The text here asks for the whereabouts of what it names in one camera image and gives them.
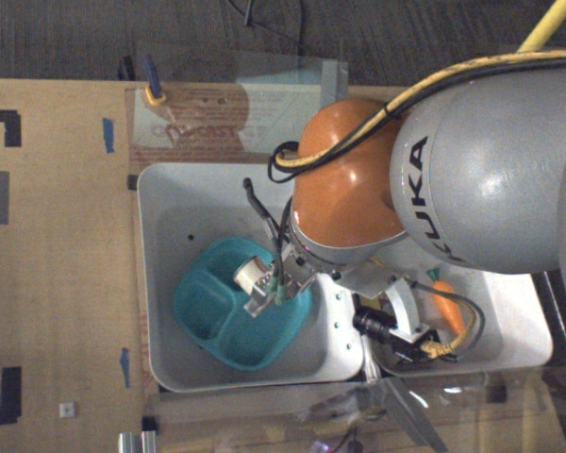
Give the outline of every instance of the yellow pole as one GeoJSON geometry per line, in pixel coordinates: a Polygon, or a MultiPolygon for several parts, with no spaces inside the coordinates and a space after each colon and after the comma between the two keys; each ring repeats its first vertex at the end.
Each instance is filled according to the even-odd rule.
{"type": "Polygon", "coordinates": [[[533,28],[530,35],[518,49],[518,52],[541,50],[566,19],[566,0],[556,0],[533,28]]]}

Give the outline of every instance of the orange object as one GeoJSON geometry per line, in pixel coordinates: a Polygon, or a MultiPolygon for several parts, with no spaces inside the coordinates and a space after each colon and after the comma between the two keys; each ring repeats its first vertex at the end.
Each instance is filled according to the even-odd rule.
{"type": "MultiPolygon", "coordinates": [[[[298,158],[337,144],[382,104],[344,99],[321,109],[308,122],[298,158]]],[[[402,121],[391,121],[346,155],[295,179],[293,216],[315,243],[354,247],[395,237],[404,228],[394,211],[390,160],[402,121]]]]}
{"type": "MultiPolygon", "coordinates": [[[[453,286],[443,280],[435,280],[432,288],[437,291],[447,292],[449,294],[454,294],[453,286]]],[[[448,298],[440,297],[439,295],[432,295],[434,297],[434,303],[436,307],[441,312],[442,317],[449,325],[451,330],[455,335],[461,334],[465,330],[465,324],[463,324],[463,317],[461,316],[461,310],[459,305],[448,298]]]]}

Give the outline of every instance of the teal divided bowl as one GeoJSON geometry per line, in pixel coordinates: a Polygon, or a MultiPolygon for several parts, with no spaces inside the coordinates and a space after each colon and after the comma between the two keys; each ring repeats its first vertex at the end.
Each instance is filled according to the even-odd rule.
{"type": "Polygon", "coordinates": [[[212,243],[182,277],[174,294],[174,317],[203,348],[240,371],[269,366],[293,341],[308,317],[310,291],[271,306],[253,318],[243,306],[249,296],[234,282],[248,259],[265,263],[273,254],[238,237],[212,243]]]}

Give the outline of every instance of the toy carrot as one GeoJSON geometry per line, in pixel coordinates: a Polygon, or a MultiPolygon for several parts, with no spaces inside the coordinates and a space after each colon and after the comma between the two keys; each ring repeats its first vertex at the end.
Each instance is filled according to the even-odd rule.
{"type": "MultiPolygon", "coordinates": [[[[449,294],[455,293],[453,286],[450,283],[445,282],[444,280],[440,280],[439,269],[435,268],[428,270],[427,274],[434,281],[432,288],[436,289],[437,291],[447,292],[449,294]]],[[[465,330],[465,325],[463,324],[463,317],[461,316],[459,305],[456,302],[453,302],[448,298],[440,297],[439,295],[433,295],[433,298],[436,307],[442,314],[442,317],[451,328],[451,330],[457,336],[461,334],[465,330]]]]}

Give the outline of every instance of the small white square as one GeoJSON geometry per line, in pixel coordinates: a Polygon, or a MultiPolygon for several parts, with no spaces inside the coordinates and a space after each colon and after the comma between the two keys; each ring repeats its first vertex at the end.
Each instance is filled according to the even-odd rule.
{"type": "Polygon", "coordinates": [[[75,416],[75,403],[60,403],[58,405],[59,418],[73,418],[75,416]]]}

